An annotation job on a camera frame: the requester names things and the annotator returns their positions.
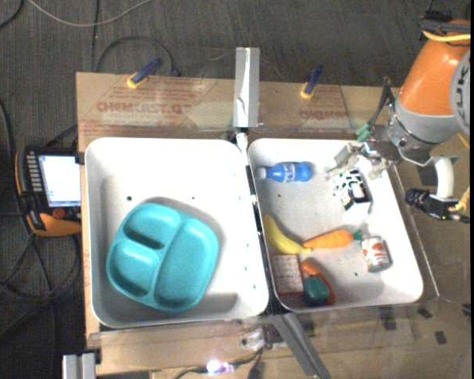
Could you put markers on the black cylinder on white bracket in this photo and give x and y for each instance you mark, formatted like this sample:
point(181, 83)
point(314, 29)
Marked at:
point(444, 176)

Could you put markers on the yellow banana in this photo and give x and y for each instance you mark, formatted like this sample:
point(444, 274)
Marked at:
point(280, 239)

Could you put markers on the white packet with red print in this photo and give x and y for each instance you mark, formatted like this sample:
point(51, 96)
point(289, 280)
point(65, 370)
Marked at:
point(287, 273)

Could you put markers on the white and orange can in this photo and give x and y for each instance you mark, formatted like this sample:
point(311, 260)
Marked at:
point(376, 254)

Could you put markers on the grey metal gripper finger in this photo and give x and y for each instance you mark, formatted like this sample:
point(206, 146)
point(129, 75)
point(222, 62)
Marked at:
point(345, 156)
point(379, 168)

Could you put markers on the green cube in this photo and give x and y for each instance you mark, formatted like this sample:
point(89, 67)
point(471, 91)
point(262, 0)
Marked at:
point(316, 290)

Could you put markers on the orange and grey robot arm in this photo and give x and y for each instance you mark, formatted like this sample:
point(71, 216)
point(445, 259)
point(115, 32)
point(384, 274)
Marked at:
point(426, 89)

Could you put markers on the white plastic tray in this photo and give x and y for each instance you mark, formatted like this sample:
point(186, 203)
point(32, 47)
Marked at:
point(174, 168)
point(312, 203)

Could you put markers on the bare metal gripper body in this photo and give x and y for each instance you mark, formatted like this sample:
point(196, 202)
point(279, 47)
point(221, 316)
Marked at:
point(383, 149)

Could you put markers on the orange sausage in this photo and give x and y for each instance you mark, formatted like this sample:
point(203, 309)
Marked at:
point(309, 268)

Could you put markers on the teal divided plate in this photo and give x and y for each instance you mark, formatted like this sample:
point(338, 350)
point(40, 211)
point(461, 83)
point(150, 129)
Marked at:
point(181, 259)

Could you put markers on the brown cardboard board, red print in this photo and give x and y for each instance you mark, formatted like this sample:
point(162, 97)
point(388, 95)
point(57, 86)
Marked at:
point(150, 105)

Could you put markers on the orange carrot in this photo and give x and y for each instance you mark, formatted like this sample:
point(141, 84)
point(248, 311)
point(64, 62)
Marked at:
point(329, 239)

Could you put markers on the blue plastic bottle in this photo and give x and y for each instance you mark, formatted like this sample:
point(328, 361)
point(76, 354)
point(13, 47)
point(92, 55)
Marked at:
point(288, 171)

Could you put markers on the black and white carton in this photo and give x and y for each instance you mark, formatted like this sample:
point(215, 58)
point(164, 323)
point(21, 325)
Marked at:
point(353, 190)

